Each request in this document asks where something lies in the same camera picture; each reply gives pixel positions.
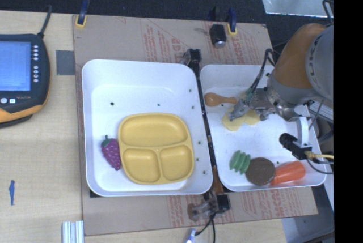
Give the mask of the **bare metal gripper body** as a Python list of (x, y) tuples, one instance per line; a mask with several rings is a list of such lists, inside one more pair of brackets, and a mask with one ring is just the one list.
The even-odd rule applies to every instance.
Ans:
[(258, 88), (252, 95), (249, 106), (258, 116), (260, 110), (274, 110), (276, 115), (287, 122), (303, 117), (295, 111), (296, 105), (283, 100), (272, 88)]

